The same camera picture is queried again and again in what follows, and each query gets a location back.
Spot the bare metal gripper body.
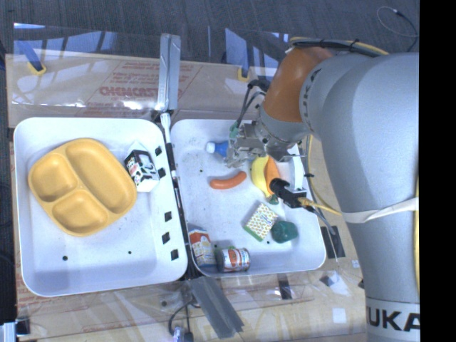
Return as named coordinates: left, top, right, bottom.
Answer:
left=234, top=120, right=297, bottom=163

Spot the blue bottle with white cap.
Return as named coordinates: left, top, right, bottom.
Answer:
left=204, top=140, right=231, bottom=158

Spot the yellow banana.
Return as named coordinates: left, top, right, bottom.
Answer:
left=249, top=155, right=276, bottom=200

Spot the orange sausage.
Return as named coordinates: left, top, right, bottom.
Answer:
left=209, top=170, right=248, bottom=191

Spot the orange carrot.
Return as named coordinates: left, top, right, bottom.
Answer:
left=264, top=156, right=283, bottom=206

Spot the white plastic tray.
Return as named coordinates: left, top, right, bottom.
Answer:
left=170, top=118, right=327, bottom=278
left=13, top=116, right=189, bottom=298

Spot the green and white patterned packet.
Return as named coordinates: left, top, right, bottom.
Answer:
left=242, top=202, right=279, bottom=243

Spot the dark green broccoli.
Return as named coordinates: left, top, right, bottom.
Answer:
left=270, top=219, right=299, bottom=244

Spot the black and white milk carton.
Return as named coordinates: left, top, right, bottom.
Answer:
left=123, top=140, right=161, bottom=193

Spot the orange and white carton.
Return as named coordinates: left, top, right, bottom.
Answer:
left=187, top=226, right=217, bottom=268

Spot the small orange and white can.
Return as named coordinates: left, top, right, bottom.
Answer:
left=214, top=246, right=252, bottom=274

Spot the brown cardboard board, red print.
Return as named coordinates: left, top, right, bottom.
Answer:
left=5, top=53, right=368, bottom=342

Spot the yellow divided plate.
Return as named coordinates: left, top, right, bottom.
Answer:
left=27, top=138, right=138, bottom=238

